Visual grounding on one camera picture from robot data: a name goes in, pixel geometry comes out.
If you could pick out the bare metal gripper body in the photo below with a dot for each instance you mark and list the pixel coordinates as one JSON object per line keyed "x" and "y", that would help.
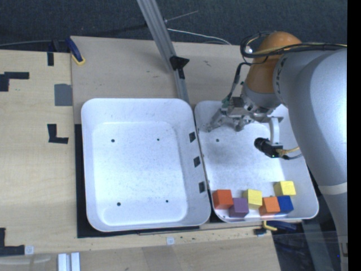
{"x": 239, "y": 110}

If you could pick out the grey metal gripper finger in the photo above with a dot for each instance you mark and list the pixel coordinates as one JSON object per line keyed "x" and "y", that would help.
{"x": 240, "y": 125}
{"x": 215, "y": 121}

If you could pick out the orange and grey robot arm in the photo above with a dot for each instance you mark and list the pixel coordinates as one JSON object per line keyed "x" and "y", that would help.
{"x": 316, "y": 100}

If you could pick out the white plastic tray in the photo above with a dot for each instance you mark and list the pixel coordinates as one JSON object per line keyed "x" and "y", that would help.
{"x": 141, "y": 165}
{"x": 239, "y": 165}

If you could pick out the yellow cube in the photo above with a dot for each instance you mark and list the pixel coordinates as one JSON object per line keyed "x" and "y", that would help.
{"x": 253, "y": 197}
{"x": 285, "y": 188}

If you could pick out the orange cube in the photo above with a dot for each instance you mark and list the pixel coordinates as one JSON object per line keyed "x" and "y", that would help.
{"x": 222, "y": 197}
{"x": 270, "y": 205}

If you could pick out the purple cube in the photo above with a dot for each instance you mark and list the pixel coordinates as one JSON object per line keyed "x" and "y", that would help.
{"x": 239, "y": 207}

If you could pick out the blue cube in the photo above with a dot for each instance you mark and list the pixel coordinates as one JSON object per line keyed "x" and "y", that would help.
{"x": 285, "y": 203}

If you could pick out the pale wood board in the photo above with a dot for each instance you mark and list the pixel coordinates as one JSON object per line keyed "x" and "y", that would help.
{"x": 121, "y": 75}

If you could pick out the black cylinder on white bracket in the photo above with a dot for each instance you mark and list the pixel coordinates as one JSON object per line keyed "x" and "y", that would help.
{"x": 266, "y": 145}

